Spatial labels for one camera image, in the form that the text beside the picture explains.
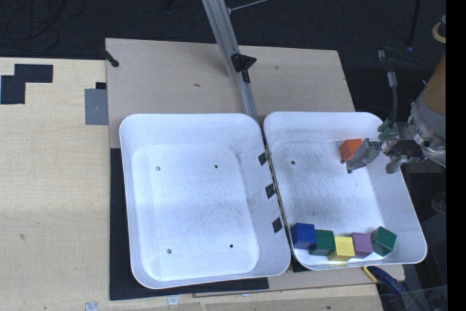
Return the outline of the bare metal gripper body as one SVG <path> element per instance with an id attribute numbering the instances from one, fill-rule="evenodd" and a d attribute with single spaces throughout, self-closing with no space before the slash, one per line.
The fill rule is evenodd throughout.
<path id="1" fill-rule="evenodd" d="M 446 142 L 425 121 L 409 117 L 407 122 L 386 119 L 378 128 L 381 152 L 390 161 L 385 170 L 395 173 L 401 165 L 430 160 L 446 168 Z"/>

